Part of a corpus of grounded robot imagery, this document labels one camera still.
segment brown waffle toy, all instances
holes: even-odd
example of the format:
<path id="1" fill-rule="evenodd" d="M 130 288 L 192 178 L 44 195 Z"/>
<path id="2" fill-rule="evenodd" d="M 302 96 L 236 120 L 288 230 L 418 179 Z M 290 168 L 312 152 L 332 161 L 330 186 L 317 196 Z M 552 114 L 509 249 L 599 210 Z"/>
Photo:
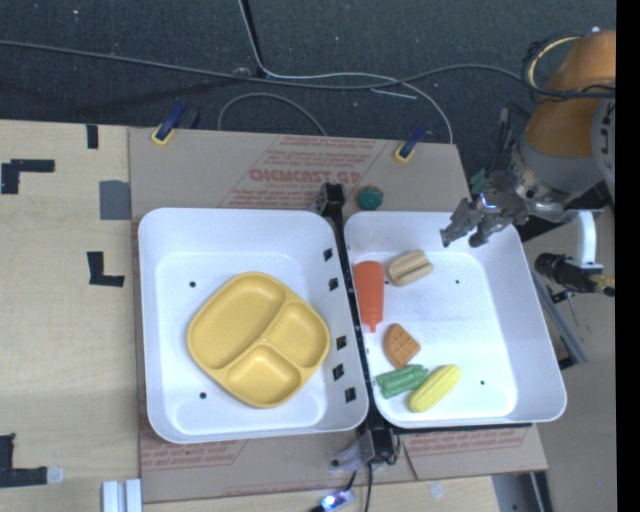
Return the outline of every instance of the brown waffle toy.
<path id="1" fill-rule="evenodd" d="M 382 342 L 384 353 L 396 369 L 404 366 L 420 350 L 420 344 L 400 324 L 391 324 Z"/>

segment white cable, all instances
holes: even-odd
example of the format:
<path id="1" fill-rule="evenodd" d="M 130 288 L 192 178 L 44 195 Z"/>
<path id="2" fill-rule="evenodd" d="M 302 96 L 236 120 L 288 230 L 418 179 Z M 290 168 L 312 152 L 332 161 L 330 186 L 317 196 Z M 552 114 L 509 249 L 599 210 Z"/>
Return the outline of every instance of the white cable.
<path id="1" fill-rule="evenodd" d="M 267 67 L 262 62 L 262 59 L 260 58 L 260 53 L 258 52 L 258 47 L 256 45 L 256 42 L 253 40 L 253 34 L 251 33 L 251 25 L 249 23 L 249 19 L 247 17 L 247 13 L 246 13 L 246 11 L 244 9 L 244 5 L 242 5 L 242 0 L 238 0 L 238 6 L 240 7 L 240 12 L 242 13 L 242 19 L 244 21 L 244 26 L 245 26 L 245 28 L 247 30 L 247 34 L 249 36 L 249 43 L 251 44 L 251 49 L 253 51 L 253 56 L 254 56 L 254 58 L 256 60 L 256 63 L 258 64 L 258 67 L 260 68 L 260 70 L 263 73 L 265 73 L 267 75 L 267 77 L 276 78 L 276 79 L 279 79 L 279 80 L 320 80 L 320 79 L 325 79 L 325 78 L 337 78 L 337 77 L 343 77 L 343 76 L 360 76 L 360 77 L 367 77 L 367 78 L 376 78 L 376 79 L 379 79 L 379 80 L 387 80 L 389 82 L 398 82 L 397 78 L 384 76 L 384 75 L 377 75 L 377 74 L 374 74 L 374 73 L 358 72 L 358 71 L 337 71 L 337 72 L 334 72 L 334 73 L 324 73 L 324 74 L 320 74 L 320 75 L 296 75 L 296 76 L 294 76 L 294 75 L 280 75 L 280 74 L 277 74 L 277 73 L 273 73 L 269 69 L 267 69 Z M 438 112 L 438 114 L 440 114 L 440 116 L 442 117 L 442 120 L 444 121 L 444 123 L 447 126 L 447 131 L 449 132 L 449 144 L 453 144 L 453 129 L 451 128 L 451 123 L 449 122 L 449 119 L 447 118 L 445 113 L 442 111 L 440 106 L 434 101 L 434 99 L 431 98 L 431 96 L 429 96 L 424 91 L 418 89 L 417 87 L 415 87 L 415 86 L 413 86 L 411 84 L 408 84 L 406 82 L 398 82 L 398 84 L 399 85 L 403 85 L 404 87 L 407 87 L 408 89 L 411 89 L 413 92 L 415 92 L 419 96 L 422 96 L 424 99 L 426 99 L 433 106 L 433 108 L 436 109 L 436 111 Z"/>

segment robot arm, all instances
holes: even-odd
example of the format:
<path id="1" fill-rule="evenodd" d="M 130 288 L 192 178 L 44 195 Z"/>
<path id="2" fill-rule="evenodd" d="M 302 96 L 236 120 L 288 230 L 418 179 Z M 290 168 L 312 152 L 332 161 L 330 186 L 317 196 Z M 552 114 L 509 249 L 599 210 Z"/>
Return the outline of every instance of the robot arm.
<path id="1" fill-rule="evenodd" d="M 575 41 L 545 88 L 534 70 L 550 49 Z M 442 229 L 445 247 L 476 229 L 473 247 L 530 215 L 565 223 L 577 215 L 568 204 L 604 178 L 615 201 L 616 33 L 554 36 L 532 45 L 522 71 L 540 95 L 524 133 L 513 147 L 508 170 L 494 170 L 475 201 L 463 199 Z"/>

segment green pickle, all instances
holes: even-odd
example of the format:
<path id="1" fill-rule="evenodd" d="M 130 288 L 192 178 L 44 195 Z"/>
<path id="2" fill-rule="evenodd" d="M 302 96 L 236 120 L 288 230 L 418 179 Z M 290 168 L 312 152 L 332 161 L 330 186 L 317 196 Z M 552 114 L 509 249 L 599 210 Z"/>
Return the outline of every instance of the green pickle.
<path id="1" fill-rule="evenodd" d="M 420 364 L 409 364 L 400 370 L 383 373 L 376 377 L 384 398 L 391 398 L 405 391 L 416 389 L 427 378 L 429 370 Z"/>

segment black fabric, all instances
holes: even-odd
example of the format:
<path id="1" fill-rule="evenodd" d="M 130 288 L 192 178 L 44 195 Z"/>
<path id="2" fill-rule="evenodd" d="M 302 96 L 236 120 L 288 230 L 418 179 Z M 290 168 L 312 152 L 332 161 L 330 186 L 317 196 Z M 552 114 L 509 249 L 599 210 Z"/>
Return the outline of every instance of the black fabric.
<path id="1" fill-rule="evenodd" d="M 565 30 L 615 29 L 617 15 L 609 0 L 246 3 L 265 66 L 283 75 L 357 71 L 403 77 L 470 63 L 519 73 L 531 42 Z M 0 5 L 0 27 L 5 40 L 258 76 L 236 0 L 15 0 Z M 442 116 L 421 98 L 292 89 L 6 46 L 0 46 L 0 66 L 2 119 L 152 127 L 184 102 L 199 109 L 200 129 L 216 129 L 227 102 L 269 92 L 299 103 L 329 135 L 404 139 L 426 123 L 426 141 L 449 140 Z M 413 85 L 432 96 L 450 120 L 469 176 L 491 160 L 504 104 L 532 105 L 524 86 L 487 70 L 452 70 Z M 317 133 L 298 110 L 265 97 L 235 104 L 223 129 Z"/>

